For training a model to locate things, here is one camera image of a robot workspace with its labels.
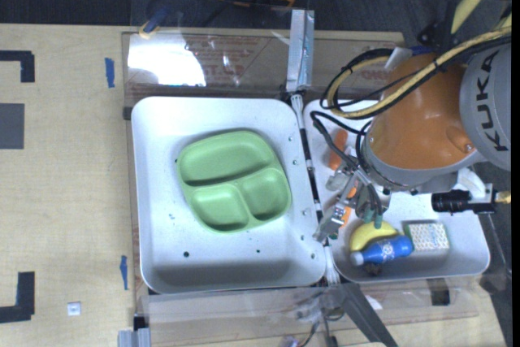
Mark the yellow banana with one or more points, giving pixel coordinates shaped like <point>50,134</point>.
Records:
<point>367,233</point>

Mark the blue bottle with white cap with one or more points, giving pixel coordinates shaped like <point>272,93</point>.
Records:
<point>386,250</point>

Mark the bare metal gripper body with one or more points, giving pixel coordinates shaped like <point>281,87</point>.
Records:
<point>359,191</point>

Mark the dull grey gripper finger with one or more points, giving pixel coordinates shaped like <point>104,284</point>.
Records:
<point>325,228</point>
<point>339,215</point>

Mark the white patterned carton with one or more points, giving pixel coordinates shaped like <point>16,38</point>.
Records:
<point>428,236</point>

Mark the black cylinder on white bracket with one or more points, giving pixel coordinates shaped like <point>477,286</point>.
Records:
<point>451,202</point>

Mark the orange carrot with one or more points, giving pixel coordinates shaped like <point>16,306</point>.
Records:
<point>337,146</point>

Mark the white plastic tray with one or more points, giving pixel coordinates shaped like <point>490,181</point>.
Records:
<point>455,260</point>
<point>162,174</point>

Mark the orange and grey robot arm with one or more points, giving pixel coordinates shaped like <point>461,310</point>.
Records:
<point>422,126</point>

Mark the thin black and white rod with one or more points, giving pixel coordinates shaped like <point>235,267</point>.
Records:
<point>307,154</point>

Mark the green divided plate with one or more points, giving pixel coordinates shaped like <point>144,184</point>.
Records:
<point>227,166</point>

